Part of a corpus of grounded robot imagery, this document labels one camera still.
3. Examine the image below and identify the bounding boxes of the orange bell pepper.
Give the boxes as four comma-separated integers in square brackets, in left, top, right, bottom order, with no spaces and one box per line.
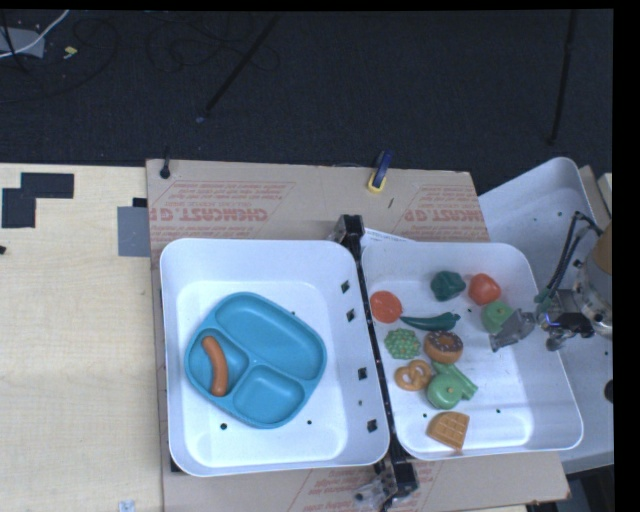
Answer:
[467,272,503,307]

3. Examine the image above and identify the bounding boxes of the brown cardboard board red print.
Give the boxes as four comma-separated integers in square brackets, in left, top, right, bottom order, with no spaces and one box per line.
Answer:
[144,158,572,512]

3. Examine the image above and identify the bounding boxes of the orange waffle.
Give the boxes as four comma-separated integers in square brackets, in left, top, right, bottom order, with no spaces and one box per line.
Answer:
[425,410,472,452]

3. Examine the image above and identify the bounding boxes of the orange sausage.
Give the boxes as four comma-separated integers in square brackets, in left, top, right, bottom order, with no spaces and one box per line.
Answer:
[200,335,230,398]

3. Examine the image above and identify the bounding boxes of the orange pretzel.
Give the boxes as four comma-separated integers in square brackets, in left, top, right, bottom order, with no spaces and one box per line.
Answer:
[393,359,433,393]

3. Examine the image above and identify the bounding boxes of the white plastic tray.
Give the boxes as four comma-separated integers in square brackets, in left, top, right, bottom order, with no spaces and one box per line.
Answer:
[359,240,585,462]
[158,237,391,478]

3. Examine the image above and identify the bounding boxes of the brown doughnut with sprinkles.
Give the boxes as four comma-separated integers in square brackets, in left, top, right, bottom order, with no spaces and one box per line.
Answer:
[423,329,465,366]

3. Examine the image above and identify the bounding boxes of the dark green chili pepper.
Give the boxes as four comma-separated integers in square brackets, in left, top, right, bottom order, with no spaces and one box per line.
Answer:
[399,311,462,333]

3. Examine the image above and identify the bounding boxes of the white paper sheet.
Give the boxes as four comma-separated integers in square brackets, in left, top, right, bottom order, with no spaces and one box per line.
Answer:
[359,227,417,247]

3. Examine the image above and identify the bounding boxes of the orange tomato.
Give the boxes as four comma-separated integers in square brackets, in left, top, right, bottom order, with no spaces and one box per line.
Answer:
[369,290,404,325]

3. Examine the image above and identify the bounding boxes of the light green broccoli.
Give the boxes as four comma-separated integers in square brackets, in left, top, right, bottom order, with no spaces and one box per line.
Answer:
[425,361,480,411]

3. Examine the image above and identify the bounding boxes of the green grapes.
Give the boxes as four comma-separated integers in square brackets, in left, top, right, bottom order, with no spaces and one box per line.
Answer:
[383,327,423,361]

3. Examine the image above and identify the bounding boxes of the blue divided plate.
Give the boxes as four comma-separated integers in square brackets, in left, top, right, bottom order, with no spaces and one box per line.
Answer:
[183,291,329,431]

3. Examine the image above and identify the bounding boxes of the light green rounded block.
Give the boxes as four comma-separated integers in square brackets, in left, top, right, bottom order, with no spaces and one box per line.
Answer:
[480,300,516,336]

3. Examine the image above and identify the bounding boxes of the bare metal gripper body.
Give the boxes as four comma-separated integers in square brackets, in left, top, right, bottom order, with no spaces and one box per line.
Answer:
[537,279,614,352]

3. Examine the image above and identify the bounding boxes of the dark green bell pepper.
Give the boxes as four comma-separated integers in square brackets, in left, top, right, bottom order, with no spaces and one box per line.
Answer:
[430,270,467,303]

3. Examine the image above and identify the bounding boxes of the thin black and white rod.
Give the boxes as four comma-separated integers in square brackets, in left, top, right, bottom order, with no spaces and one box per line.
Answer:
[346,234,404,465]

